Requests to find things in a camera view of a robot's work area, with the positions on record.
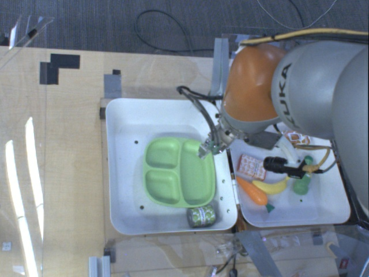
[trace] dark floor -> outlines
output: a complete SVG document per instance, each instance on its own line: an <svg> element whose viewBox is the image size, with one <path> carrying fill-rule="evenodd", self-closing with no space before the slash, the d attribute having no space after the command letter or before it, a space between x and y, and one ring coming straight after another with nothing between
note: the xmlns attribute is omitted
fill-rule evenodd
<svg viewBox="0 0 369 277"><path fill-rule="evenodd" d="M281 23L301 28L302 22L289 0L260 0ZM334 0L291 0L299 9L304 26L324 13ZM288 29L273 21L257 0L0 0L0 32L32 16L55 18L37 46L78 50L165 53L143 43L135 33L137 16L146 10L169 13L180 26L162 13L145 13L137 30L149 43L180 54L211 56L214 38L225 33L274 33ZM338 0L313 27L368 31L368 0Z"/></svg>

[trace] green plastic tray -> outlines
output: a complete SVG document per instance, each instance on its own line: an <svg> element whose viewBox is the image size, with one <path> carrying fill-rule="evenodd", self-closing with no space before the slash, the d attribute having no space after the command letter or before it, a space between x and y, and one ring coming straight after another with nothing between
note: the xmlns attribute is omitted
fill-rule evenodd
<svg viewBox="0 0 369 277"><path fill-rule="evenodd" d="M155 203L172 207L199 207L215 194L213 155L197 156L200 142L188 138L162 137L145 149L144 187Z"/></svg>

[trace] toy banana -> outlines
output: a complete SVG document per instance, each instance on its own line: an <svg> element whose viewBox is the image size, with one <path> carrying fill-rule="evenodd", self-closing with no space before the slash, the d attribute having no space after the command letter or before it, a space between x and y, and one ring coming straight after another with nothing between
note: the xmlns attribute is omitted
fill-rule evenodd
<svg viewBox="0 0 369 277"><path fill-rule="evenodd" d="M253 184L260 190L264 191L268 195L274 195L281 193L285 188L287 188L287 181L289 177L285 177L282 181L276 182L274 184L267 184L261 181L253 181Z"/></svg>

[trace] green bottle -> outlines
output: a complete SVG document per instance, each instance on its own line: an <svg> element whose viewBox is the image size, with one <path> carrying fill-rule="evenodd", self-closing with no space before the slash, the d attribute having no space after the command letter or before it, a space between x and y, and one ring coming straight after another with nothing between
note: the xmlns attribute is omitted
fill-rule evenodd
<svg viewBox="0 0 369 277"><path fill-rule="evenodd" d="M305 163L307 165L312 164L312 157L305 156ZM311 174L305 173L302 179L297 179L293 184L293 191L298 195L305 195L309 191L309 184L311 181Z"/></svg>

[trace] yellow cable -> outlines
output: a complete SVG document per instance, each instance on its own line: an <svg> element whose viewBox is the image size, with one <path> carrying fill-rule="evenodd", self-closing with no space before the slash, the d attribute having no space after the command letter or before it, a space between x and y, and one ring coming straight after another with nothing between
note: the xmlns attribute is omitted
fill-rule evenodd
<svg viewBox="0 0 369 277"><path fill-rule="evenodd" d="M303 149L303 150L308 150L308 151L313 151L313 150L322 150L322 149L326 149L327 150L327 153L325 153L325 156L323 157L323 159L318 163L318 164L315 164L315 165L304 165L302 170L303 171L306 171L308 173L313 173L315 171L317 171L322 165L324 162L326 162L327 158L329 157L329 154L330 154L330 147L328 146L315 146L315 147L306 147L306 146L303 146L303 145L294 145L295 148L297 149Z"/></svg>
<svg viewBox="0 0 369 277"><path fill-rule="evenodd" d="M247 45L257 45L261 43L268 43L273 41L280 41L294 37L301 37L306 35L317 35L317 34L332 34L332 35L353 35L353 36L365 36L368 37L368 32L354 31L348 29L336 29L336 28L314 28L314 29L304 29L299 31L288 32L280 35L247 39L240 42L240 46Z"/></svg>

